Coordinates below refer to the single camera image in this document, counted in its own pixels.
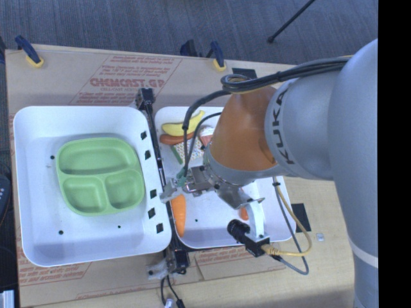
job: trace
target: white cable band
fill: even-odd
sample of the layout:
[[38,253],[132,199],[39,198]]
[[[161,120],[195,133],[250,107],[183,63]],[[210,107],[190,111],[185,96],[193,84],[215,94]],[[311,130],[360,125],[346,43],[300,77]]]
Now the white cable band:
[[377,268],[378,269],[378,257],[375,257],[363,250],[361,250],[359,247],[357,247],[357,245],[355,245],[352,240],[348,237],[348,241],[349,241],[349,245],[353,251],[353,253],[360,258],[361,260],[363,260],[364,262],[366,262],[367,264],[369,264],[370,266]]

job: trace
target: black pole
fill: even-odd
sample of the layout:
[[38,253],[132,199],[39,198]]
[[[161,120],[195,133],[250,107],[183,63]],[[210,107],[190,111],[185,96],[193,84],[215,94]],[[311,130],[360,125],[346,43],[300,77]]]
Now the black pole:
[[277,32],[275,32],[271,37],[267,39],[268,43],[273,43],[274,39],[280,34],[282,31],[286,29],[288,25],[290,25],[300,14],[307,9],[310,4],[312,4],[315,0],[308,1],[293,17],[290,18],[288,22],[286,22]]

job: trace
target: yellow banana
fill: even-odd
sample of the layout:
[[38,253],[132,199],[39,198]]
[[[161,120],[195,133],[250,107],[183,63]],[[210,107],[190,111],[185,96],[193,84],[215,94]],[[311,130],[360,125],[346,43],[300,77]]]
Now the yellow banana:
[[[191,133],[197,127],[197,124],[201,121],[201,118],[205,112],[203,110],[199,111],[196,116],[193,116],[190,119],[187,133]],[[181,123],[164,123],[161,128],[164,130],[165,133],[171,136],[182,136],[184,135],[184,131],[182,129],[182,122]]]

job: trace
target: white tray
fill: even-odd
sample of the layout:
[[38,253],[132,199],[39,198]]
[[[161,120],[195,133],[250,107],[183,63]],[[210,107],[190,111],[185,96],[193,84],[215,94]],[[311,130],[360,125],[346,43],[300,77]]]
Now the white tray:
[[[107,136],[123,139],[136,150],[146,194],[133,209],[81,216],[65,204],[51,157],[69,141]],[[140,111],[26,107],[14,118],[14,141],[22,247],[32,263],[50,267],[97,261],[159,252],[169,245],[170,222],[159,199],[161,181],[148,123]],[[147,160],[146,151],[151,155]],[[149,217],[148,211],[155,215]]]
[[[164,133],[161,129],[163,123],[182,122],[187,109],[187,107],[164,107],[160,109],[155,115],[157,137],[159,138]],[[205,117],[221,112],[222,108],[200,107],[198,110],[203,110]],[[215,127],[217,121],[218,117],[212,117],[203,125]],[[160,143],[159,146],[166,178],[175,178],[182,165],[178,163],[168,145]],[[189,166],[199,166],[201,164],[202,159],[198,158],[190,162]],[[290,204],[283,177],[277,177],[277,179],[281,182],[280,188],[286,201]],[[244,191],[255,199],[265,198],[262,203],[265,215],[265,232],[270,235],[270,240],[274,242],[286,241],[291,238],[291,234],[275,196],[272,182],[271,178],[256,180],[253,184],[244,187]],[[199,197],[187,193],[184,193],[184,196],[186,197],[186,227],[184,237],[180,238],[182,243],[194,249],[238,245],[236,240],[227,232],[228,223],[232,219],[240,219],[238,210],[232,209],[213,191]],[[287,211],[286,215],[292,229],[295,231],[295,221]]]

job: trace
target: green plate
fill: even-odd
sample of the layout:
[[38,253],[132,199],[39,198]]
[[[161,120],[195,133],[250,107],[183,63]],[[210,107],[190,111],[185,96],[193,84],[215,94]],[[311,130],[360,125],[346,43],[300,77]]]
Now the green plate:
[[144,197],[140,161],[134,148],[121,139],[71,141],[59,149],[56,160],[64,201],[78,214],[128,210]]

